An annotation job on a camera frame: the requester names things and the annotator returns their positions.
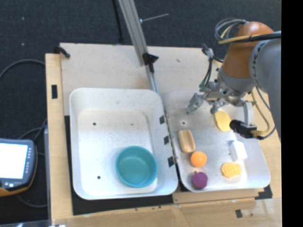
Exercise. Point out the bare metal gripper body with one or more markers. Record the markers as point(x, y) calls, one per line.
point(220, 95)

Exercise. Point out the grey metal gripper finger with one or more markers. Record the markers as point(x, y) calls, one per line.
point(216, 107)
point(195, 102)

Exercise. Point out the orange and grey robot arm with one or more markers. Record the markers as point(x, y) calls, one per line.
point(265, 63)

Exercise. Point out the yellow oval biscuit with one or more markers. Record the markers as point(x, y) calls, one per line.
point(222, 121)

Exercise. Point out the white plastic tray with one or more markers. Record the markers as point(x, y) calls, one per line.
point(106, 136)
point(208, 136)

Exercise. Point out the tan toy bread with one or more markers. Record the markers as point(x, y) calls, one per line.
point(186, 141)

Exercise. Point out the thin black and white rod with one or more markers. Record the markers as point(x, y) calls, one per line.
point(171, 136)

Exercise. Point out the white rectangular block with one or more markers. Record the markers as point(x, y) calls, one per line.
point(238, 151)

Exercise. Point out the orange ball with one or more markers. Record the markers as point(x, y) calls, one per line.
point(198, 159)

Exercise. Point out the yellow ridged toy food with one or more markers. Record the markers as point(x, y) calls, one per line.
point(231, 170)

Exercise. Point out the purple toy grapes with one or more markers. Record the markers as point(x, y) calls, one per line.
point(199, 180)

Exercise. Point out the teal bowl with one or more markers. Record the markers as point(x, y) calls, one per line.
point(136, 167)

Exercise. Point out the pale wood board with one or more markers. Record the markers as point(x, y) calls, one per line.
point(106, 67)

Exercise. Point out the black cylinder on white bracket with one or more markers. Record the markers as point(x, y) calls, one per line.
point(242, 128)

